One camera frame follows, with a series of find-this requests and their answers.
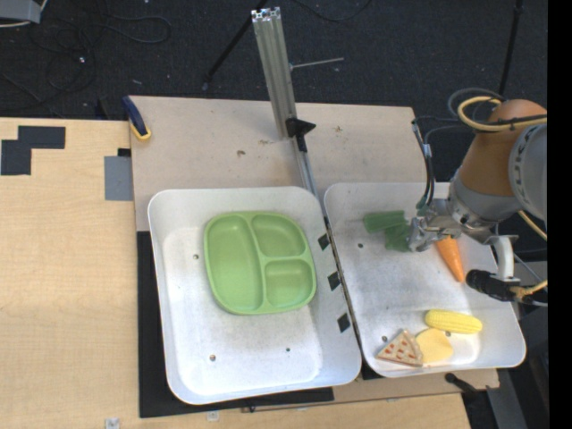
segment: black mat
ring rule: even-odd
[[[228,400],[208,405],[190,405],[172,393],[165,373],[163,335],[156,286],[153,247],[149,232],[138,232],[138,307],[139,307],[139,416],[172,416],[226,408],[303,404],[333,401],[332,388],[292,391]]]

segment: black clamp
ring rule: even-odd
[[[286,131],[290,138],[296,137],[296,142],[298,143],[298,149],[307,153],[306,140],[304,135],[310,132],[315,127],[312,122],[302,121],[298,118],[288,118],[286,120]]]

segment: yellow cable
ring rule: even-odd
[[[528,217],[528,215],[523,211],[519,210],[518,215],[525,220],[525,222],[538,234],[540,235],[545,241],[548,241],[548,234],[543,231],[540,227],[538,227],[533,220]]]
[[[502,130],[507,130],[507,129],[519,129],[521,127],[528,127],[530,125],[547,123],[547,118],[531,119],[529,121],[514,122],[511,124],[495,124],[494,122],[480,123],[477,121],[473,121],[472,119],[467,117],[464,110],[467,106],[472,105],[472,104],[477,103],[477,102],[491,102],[491,103],[498,105],[501,103],[501,101],[498,98],[479,96],[479,97],[469,98],[468,100],[465,100],[462,104],[460,104],[458,106],[457,112],[458,112],[459,119],[462,122],[464,122],[466,125],[469,125],[472,128],[477,129],[477,130],[484,130],[484,131],[489,131],[489,132],[500,132]]]

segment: toy carrot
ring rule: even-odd
[[[447,237],[446,239],[435,241],[435,246],[457,281],[465,282],[465,272],[463,271],[463,262],[458,251],[457,240]]]

